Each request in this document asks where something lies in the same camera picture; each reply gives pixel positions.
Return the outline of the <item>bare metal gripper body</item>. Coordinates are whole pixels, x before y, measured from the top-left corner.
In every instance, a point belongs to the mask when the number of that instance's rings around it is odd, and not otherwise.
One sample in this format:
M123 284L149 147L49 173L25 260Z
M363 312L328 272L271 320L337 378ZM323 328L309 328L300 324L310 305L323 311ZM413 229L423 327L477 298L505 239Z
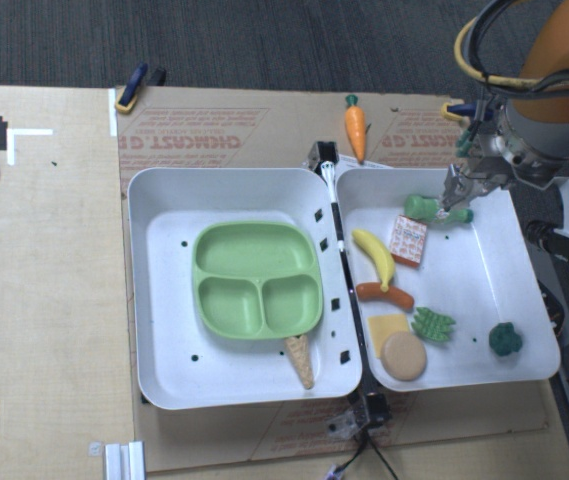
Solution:
M520 140L509 135L463 132L456 143L462 189L476 185L483 197L496 188L508 188L515 180L515 158L520 154Z

